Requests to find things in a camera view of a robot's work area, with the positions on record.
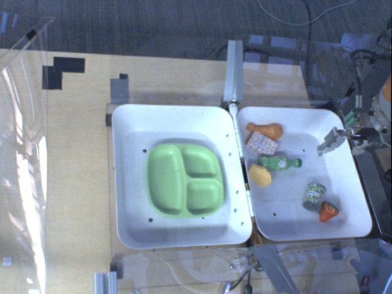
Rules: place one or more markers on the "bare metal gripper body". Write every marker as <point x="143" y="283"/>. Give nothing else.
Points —
<point x="376" y="123"/>

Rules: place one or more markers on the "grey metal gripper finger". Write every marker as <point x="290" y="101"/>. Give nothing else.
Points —
<point x="332" y="140"/>

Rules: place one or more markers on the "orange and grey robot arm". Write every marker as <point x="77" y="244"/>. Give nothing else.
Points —
<point x="387" y="98"/>

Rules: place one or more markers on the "green and white can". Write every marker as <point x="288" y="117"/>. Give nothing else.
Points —
<point x="314" y="197"/>

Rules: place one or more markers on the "green toy bottle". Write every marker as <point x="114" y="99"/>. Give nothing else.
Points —
<point x="275" y="163"/>

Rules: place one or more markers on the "orange toy chicken drumstick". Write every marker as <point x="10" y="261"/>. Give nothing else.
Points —
<point x="269" y="129"/>

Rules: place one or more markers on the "orange and white carton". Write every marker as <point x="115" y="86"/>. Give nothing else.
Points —
<point x="261" y="144"/>

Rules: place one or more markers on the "orange toy carrot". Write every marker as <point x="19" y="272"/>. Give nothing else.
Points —
<point x="328" y="212"/>

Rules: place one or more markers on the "white plastic tray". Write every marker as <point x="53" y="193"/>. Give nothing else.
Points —
<point x="131" y="179"/>
<point x="288" y="201"/>

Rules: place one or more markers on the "yellow toy bread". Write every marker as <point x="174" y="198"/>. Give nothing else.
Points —
<point x="259" y="175"/>

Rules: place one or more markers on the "green divided plate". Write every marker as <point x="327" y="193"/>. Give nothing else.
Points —
<point x="165" y="176"/>

